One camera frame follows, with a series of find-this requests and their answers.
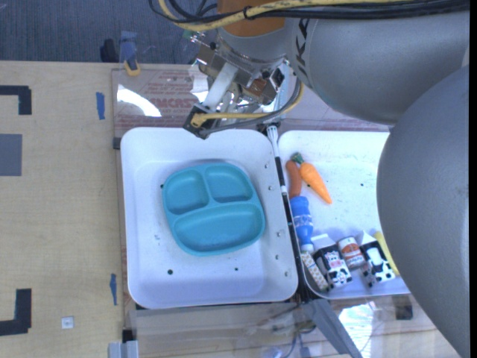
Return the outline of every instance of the blue tray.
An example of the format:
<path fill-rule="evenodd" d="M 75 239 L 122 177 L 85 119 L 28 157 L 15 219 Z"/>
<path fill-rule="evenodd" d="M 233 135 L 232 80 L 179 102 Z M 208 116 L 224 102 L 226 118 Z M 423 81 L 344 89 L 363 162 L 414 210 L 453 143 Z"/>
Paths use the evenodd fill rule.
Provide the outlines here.
<path fill-rule="evenodd" d="M 247 247 L 265 230 L 253 184 L 230 163 L 205 163 L 175 172 L 163 185 L 162 202 L 175 241 L 197 256 Z"/>

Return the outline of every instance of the black corner marker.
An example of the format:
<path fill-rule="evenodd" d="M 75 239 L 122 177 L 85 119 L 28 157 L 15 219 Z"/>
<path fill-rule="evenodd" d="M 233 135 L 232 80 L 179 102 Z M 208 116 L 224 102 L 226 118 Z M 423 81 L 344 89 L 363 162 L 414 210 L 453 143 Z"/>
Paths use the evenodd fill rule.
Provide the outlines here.
<path fill-rule="evenodd" d="M 31 115 L 31 89 L 24 85 L 0 85 L 0 95 L 18 96 L 18 114 Z"/>
<path fill-rule="evenodd" d="M 28 333 L 31 328 L 31 289 L 17 289 L 15 316 L 9 321 L 0 321 L 0 336 Z"/>

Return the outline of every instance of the yellow cable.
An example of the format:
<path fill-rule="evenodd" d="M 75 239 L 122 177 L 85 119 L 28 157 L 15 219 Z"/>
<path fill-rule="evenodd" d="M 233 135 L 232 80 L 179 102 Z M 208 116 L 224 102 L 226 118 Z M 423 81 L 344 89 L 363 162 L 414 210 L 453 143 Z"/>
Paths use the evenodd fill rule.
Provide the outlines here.
<path fill-rule="evenodd" d="M 165 0 L 158 0 L 161 9 L 164 11 L 164 14 L 170 19 L 178 19 L 174 14 L 168 9 Z M 254 17 L 261 13 L 270 12 L 271 10 L 280 10 L 280 9 L 289 9 L 296 7 L 316 7 L 316 6 L 327 6 L 334 4 L 362 4 L 362 3 L 386 3 L 386 2 L 400 2 L 400 1 L 416 1 L 416 0 L 280 0 L 274 1 L 271 3 L 259 5 L 257 7 L 251 7 L 247 9 L 247 17 Z M 203 32 L 209 31 L 211 29 L 220 28 L 234 22 L 239 22 L 246 19 L 244 12 L 238 12 L 231 16 L 224 17 L 223 19 L 218 19 L 213 22 L 207 22 L 203 24 L 180 24 L 175 23 L 178 27 L 186 29 L 188 31 Z"/>
<path fill-rule="evenodd" d="M 293 109 L 295 106 L 298 105 L 301 98 L 303 97 L 304 91 L 305 91 L 305 85 L 303 84 L 303 82 L 300 82 L 300 90 L 298 91 L 297 97 L 291 103 L 291 105 L 283 111 L 282 114 L 287 113 L 288 111 L 290 111 L 291 109 Z M 192 117 L 191 125 L 194 126 L 195 128 L 199 128 L 207 119 L 255 119 L 255 118 L 261 118 L 263 116 L 268 116 L 270 114 L 272 113 L 206 113 L 206 114 L 196 113 Z"/>

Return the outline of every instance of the toy carrot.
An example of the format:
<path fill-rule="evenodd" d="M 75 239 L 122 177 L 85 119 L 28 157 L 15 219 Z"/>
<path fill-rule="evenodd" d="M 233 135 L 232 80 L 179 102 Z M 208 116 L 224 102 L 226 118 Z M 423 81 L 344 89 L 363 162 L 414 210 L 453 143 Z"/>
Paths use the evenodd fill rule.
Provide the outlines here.
<path fill-rule="evenodd" d="M 305 162 L 299 152 L 291 157 L 292 160 L 300 165 L 301 178 L 310 185 L 310 187 L 328 204 L 332 203 L 331 196 L 329 196 L 328 189 L 323 182 L 320 174 L 315 166 L 311 163 Z"/>
<path fill-rule="evenodd" d="M 290 177 L 290 188 L 288 189 L 288 197 L 294 198 L 295 196 L 300 196 L 301 193 L 301 175 L 300 169 L 293 160 L 288 160 L 285 163 L 285 168 L 288 171 L 288 176 Z"/>

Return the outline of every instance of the water bottle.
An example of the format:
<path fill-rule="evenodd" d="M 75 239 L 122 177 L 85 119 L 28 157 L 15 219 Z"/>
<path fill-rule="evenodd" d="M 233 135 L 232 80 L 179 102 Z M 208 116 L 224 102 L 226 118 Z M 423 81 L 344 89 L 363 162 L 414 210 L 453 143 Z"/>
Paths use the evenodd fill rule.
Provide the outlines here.
<path fill-rule="evenodd" d="M 313 253 L 314 247 L 311 240 L 313 234 L 312 216 L 309 211 L 309 202 L 305 196 L 294 196 L 290 199 L 293 223 L 300 242 L 302 252 Z"/>

